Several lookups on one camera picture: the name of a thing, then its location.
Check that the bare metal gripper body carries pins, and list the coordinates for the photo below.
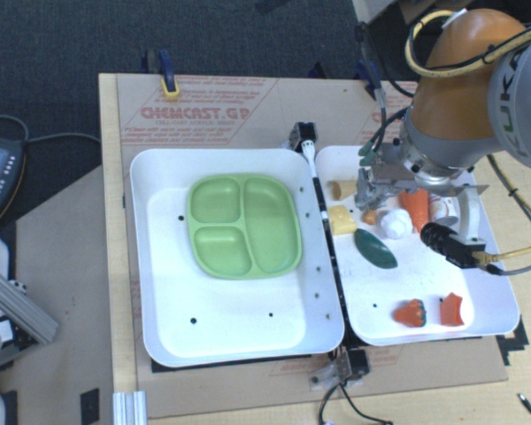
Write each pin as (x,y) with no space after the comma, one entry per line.
(396,171)

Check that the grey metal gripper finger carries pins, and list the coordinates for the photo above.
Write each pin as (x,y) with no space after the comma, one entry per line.
(363,193)
(382,194)

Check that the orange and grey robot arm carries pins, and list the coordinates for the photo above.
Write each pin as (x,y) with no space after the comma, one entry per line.
(456,104)

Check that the tan ice cream cone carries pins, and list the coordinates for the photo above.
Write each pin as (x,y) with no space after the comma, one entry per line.
(340,188)

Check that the small orange round toy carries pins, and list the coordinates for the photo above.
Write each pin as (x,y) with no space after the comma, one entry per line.
(370,217)

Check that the white garlic bulb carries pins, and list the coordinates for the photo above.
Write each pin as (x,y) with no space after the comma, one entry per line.
(396,225)

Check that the yellow cheese wedge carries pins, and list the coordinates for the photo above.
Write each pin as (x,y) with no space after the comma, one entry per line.
(342,220)

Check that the orange carrot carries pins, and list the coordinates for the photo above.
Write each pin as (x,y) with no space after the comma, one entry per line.
(418,208)

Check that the thin black and white rod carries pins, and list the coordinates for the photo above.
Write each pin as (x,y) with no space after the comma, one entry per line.
(325,219)

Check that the dark green leaf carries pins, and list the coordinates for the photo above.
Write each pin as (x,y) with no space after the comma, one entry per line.
(374,249)

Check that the white and orange can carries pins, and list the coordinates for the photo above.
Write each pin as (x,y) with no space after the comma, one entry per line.
(440,208)

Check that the white plastic tray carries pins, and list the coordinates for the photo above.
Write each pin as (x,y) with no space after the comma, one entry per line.
(230,321)
(425,277)

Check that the green divided plate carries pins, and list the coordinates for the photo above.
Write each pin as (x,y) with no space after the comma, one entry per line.
(265,228)

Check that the orange pepper half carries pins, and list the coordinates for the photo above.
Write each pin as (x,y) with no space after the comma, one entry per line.
(451,311)

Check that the brown cardboard board red print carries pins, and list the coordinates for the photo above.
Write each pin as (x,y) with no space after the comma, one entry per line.
(230,118)

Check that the black cylinder on white bracket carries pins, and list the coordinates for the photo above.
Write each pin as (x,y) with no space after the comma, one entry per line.
(447,241)

